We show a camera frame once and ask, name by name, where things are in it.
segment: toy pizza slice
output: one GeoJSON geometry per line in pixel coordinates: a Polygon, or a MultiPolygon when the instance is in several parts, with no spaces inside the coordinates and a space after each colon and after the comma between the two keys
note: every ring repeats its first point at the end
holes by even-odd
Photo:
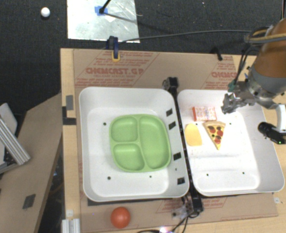
{"type": "Polygon", "coordinates": [[[213,141],[214,145],[219,150],[226,124],[219,121],[207,121],[203,123],[203,126],[213,141]]]}

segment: green divided plate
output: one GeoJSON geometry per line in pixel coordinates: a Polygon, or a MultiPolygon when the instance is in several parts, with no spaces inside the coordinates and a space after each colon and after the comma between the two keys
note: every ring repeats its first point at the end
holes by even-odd
{"type": "Polygon", "coordinates": [[[115,164],[124,171],[156,171],[171,161],[168,133],[156,116],[119,116],[110,124],[109,138],[115,164]]]}

